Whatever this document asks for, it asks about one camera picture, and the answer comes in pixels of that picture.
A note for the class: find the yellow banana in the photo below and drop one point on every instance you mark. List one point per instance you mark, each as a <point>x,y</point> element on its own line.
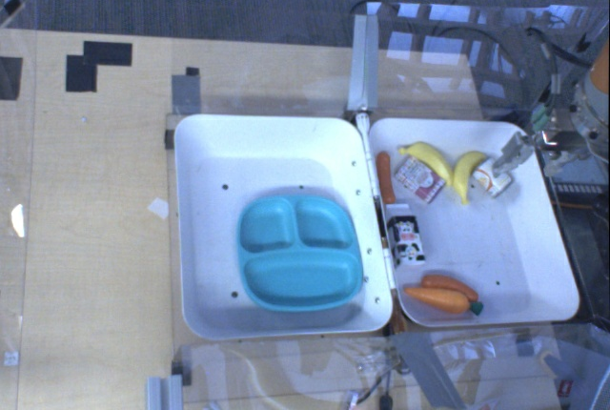
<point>463,177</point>
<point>431,157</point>

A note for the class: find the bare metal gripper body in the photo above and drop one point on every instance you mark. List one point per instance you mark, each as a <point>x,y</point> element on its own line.
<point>567,146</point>

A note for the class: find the pink and white carton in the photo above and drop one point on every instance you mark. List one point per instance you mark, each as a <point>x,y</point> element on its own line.
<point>419,179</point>

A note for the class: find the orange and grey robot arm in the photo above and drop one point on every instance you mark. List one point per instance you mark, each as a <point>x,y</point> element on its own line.
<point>601,67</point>

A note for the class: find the orange carrot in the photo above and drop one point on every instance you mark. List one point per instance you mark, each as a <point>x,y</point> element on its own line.
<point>438,298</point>

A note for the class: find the white plastic tray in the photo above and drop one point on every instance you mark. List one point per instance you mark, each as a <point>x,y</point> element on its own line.
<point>214,227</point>
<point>514,251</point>

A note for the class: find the blue divided plate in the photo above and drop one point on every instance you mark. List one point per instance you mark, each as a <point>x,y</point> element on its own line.
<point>298,270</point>

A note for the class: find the cow print carton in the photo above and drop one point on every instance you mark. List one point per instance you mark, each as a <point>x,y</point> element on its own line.
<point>405,236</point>

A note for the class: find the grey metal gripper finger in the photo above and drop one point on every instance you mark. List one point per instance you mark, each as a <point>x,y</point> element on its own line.
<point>520,158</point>
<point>510,149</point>

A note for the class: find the white and orange carton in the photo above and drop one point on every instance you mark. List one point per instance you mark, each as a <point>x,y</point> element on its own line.
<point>491,183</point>

